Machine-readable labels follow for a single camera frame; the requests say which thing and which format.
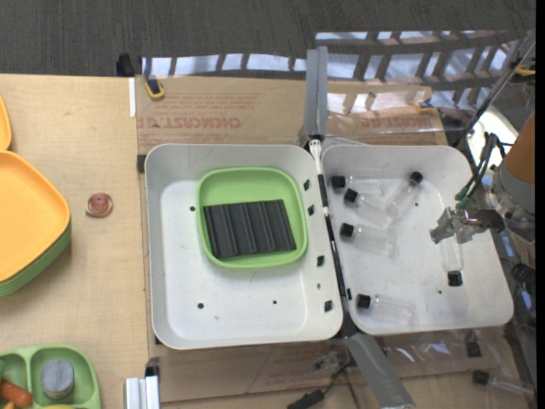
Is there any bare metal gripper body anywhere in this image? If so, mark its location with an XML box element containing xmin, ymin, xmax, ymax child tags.
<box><xmin>467</xmin><ymin>185</ymin><xmax>536</xmax><ymax>243</ymax></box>

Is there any clear bottle with black cap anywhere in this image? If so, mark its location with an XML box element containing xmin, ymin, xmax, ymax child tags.
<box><xmin>339</xmin><ymin>222</ymin><xmax>398</xmax><ymax>258</ymax></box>
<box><xmin>439</xmin><ymin>235</ymin><xmax>465</xmax><ymax>288</ymax></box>
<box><xmin>384</xmin><ymin>170</ymin><xmax>425</xmax><ymax>217</ymax></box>
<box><xmin>472</xmin><ymin>369</ymin><xmax>534</xmax><ymax>399</ymax></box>
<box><xmin>331</xmin><ymin>174</ymin><xmax>385</xmax><ymax>196</ymax></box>
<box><xmin>343</xmin><ymin>187</ymin><xmax>395</xmax><ymax>229</ymax></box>
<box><xmin>355</xmin><ymin>292</ymin><xmax>418</xmax><ymax>326</ymax></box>

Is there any white plastic tray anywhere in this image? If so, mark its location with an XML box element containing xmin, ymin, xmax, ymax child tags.
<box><xmin>319</xmin><ymin>144</ymin><xmax>515</xmax><ymax>337</ymax></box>
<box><xmin>143</xmin><ymin>142</ymin><xmax>345</xmax><ymax>351</ymax></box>

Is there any thin black and white rod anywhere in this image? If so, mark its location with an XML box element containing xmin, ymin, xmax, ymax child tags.
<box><xmin>308</xmin><ymin>138</ymin><xmax>353</xmax><ymax>337</ymax></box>

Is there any black ribbed rack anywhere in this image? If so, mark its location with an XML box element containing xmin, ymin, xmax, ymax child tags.
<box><xmin>202</xmin><ymin>199</ymin><xmax>298</xmax><ymax>260</ymax></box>

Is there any green square plate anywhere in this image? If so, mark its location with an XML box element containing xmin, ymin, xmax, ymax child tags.
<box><xmin>196</xmin><ymin>166</ymin><xmax>309</xmax><ymax>269</ymax></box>

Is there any brown cardboard board red print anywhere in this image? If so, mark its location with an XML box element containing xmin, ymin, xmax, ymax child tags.
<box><xmin>135</xmin><ymin>74</ymin><xmax>530</xmax><ymax>404</ymax></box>

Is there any pink round disc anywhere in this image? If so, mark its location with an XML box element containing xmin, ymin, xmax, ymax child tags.
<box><xmin>85</xmin><ymin>192</ymin><xmax>116</xmax><ymax>219</ymax></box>

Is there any green divided plate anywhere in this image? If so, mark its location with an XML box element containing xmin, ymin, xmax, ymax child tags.
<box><xmin>0</xmin><ymin>343</ymin><xmax>102</xmax><ymax>409</ymax></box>

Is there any grey metal cylinder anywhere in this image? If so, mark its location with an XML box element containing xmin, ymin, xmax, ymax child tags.
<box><xmin>40</xmin><ymin>358</ymin><xmax>77</xmax><ymax>400</ymax></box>

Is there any yellow plate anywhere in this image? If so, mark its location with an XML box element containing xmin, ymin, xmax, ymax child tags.
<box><xmin>0</xmin><ymin>150</ymin><xmax>72</xmax><ymax>284</ymax></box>
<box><xmin>0</xmin><ymin>95</ymin><xmax>13</xmax><ymax>152</ymax></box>

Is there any black cylinder on white bracket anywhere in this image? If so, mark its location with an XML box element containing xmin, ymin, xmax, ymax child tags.
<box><xmin>510</xmin><ymin>262</ymin><xmax>536</xmax><ymax>288</ymax></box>

